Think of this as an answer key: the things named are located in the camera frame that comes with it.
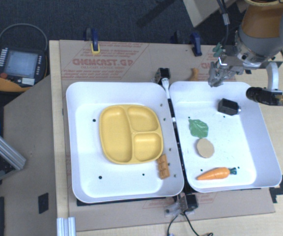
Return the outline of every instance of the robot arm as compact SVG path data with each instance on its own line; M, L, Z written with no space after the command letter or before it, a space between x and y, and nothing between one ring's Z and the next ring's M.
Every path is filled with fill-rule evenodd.
M234 46L218 45L214 51L218 61L209 70L209 85L217 87L225 79L243 74L244 70L265 68L267 88L250 88L247 97L266 105L283 105L282 91L278 90L280 63L269 61L283 50L283 0L247 0L250 3Z

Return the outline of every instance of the black object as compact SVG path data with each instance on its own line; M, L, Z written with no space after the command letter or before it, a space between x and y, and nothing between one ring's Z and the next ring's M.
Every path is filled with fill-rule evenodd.
M276 98L276 95L282 95L281 91L268 91L263 88L251 87L246 91L246 97L252 101L269 106L282 106L283 101Z
M271 198L273 200L273 203L277 203L277 195L283 195L283 178L279 184L279 187L278 188L275 188L275 187L270 187L269 188L269 192L270 192L270 195L271 195Z
M162 85L161 80L163 78L170 78L170 69L169 68L159 68L155 75L155 81L157 84Z
M222 99L218 104L218 111L226 115L233 116L238 114L241 109L235 101Z
M198 208L196 195L194 193L187 193L185 195L188 209L186 211L193 211Z
M4 197L0 197L0 236L4 236L5 228L5 201Z
M39 214L49 209L49 194L45 193L38 197Z
M4 47L0 49L0 77L31 87L42 80L47 72L45 53L41 50Z
M185 44L184 39L182 38L182 34L179 30L177 30L173 36L170 37L171 44Z

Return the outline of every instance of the yellow divided plate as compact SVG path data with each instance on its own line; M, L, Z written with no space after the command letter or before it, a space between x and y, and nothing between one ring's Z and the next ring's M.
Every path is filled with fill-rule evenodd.
M158 117L145 106L105 108L100 115L99 133L103 152L114 163L150 162L158 159L163 151Z

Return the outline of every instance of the white tray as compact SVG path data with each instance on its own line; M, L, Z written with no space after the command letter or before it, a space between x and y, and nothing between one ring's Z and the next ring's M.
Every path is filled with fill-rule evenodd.
M66 92L71 146L72 187L85 203L168 197L184 186L173 124L164 89L155 83L76 82ZM159 178L156 161L119 165L102 151L99 116L111 105L137 104L158 116L170 177Z
M241 82L226 82L217 88L211 88L207 82L175 82L170 87L187 179L198 192L272 187L282 179L259 104L245 96L249 87ZM237 102L240 114L229 116L218 112L218 103L223 98ZM199 138L191 135L189 118L208 125L207 139L215 148L212 157L198 154ZM196 180L216 167L236 167L237 175Z

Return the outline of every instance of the small orange toy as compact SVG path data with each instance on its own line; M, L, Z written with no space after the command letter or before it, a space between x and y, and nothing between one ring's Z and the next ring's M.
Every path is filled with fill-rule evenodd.
M230 174L236 175L237 174L236 168L229 169L226 167L220 167L207 171L206 173L197 177L197 180L224 179L228 177Z

